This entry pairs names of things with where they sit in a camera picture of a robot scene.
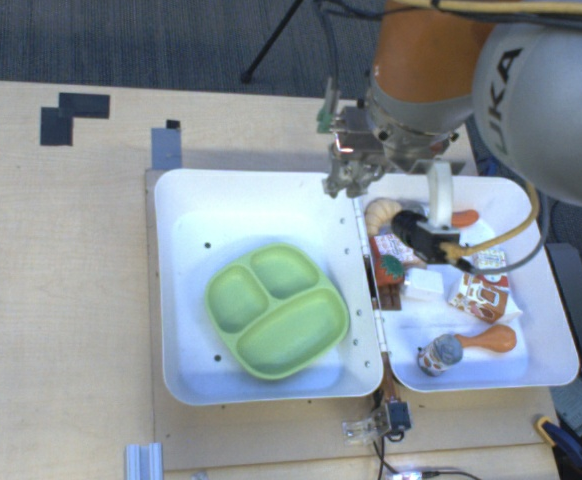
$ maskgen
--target wooden table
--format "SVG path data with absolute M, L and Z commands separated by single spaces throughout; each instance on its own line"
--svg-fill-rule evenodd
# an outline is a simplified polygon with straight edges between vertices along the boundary
M 60 92 L 110 95 L 110 117 L 76 118 L 72 147 L 41 146 L 41 107 L 57 107 Z M 156 413 L 154 404 L 153 379 L 161 372 L 152 369 L 147 282 L 151 128 L 181 122 L 185 166 L 326 171 L 331 139 L 315 133 L 320 105 L 304 98 L 0 82 L 0 479 L 119 479 L 127 444 L 162 440 L 156 422 L 171 413 Z M 449 156 L 470 156 L 466 137 Z M 475 173 L 472 162 L 465 173 Z M 396 467 L 558 478 L 550 448 L 532 427 L 540 414 L 555 417 L 547 389 L 402 394 L 415 426 L 388 449 Z M 289 423 L 275 404 L 255 405 L 247 412 L 230 408 L 228 425 L 249 436 L 258 422 L 241 419 L 244 414 Z M 176 419 L 191 414 L 181 409 Z M 200 469 L 211 480 L 377 475 L 369 448 L 345 449 L 332 427 L 324 430 L 332 440 L 309 456 L 300 436 L 286 432 L 277 456 L 235 460 L 239 447 L 214 448 L 222 440 L 203 425 L 214 409 L 207 411 L 183 421 L 192 444 L 181 454 L 197 455 L 195 467 L 169 470 L 166 478 L 189 479 Z M 348 418 L 329 401 L 316 401 L 310 416 L 325 424 Z M 301 433 L 304 427 L 296 426 Z M 164 446 L 172 469 L 177 453 Z

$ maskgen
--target black tape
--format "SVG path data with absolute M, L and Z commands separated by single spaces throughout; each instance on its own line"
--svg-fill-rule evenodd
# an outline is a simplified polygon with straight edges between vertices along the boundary
M 60 93 L 60 116 L 109 119 L 110 97 L 107 94 Z
M 73 118 L 60 115 L 59 108 L 42 107 L 41 146 L 73 146 Z

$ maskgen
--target divided green plate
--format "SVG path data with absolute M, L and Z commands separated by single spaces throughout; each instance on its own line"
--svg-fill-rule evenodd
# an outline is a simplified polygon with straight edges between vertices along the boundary
M 205 305 L 224 343 L 261 379 L 305 368 L 344 338 L 349 311 L 329 278 L 300 249 L 271 244 L 217 272 Z

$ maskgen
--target green plastic tray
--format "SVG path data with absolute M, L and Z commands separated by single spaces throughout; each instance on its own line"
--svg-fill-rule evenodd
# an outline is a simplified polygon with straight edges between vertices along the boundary
M 329 278 L 300 249 L 271 244 L 228 264 L 209 281 L 207 313 L 244 368 L 282 379 L 344 338 L 349 311 Z

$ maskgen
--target snack bag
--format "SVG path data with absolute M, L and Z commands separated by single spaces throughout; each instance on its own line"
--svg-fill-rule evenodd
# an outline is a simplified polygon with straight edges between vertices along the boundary
M 473 264 L 480 269 L 504 267 L 504 251 L 481 251 L 473 256 Z M 452 306 L 488 323 L 510 322 L 522 314 L 511 296 L 506 274 L 463 274 L 453 285 L 448 300 Z

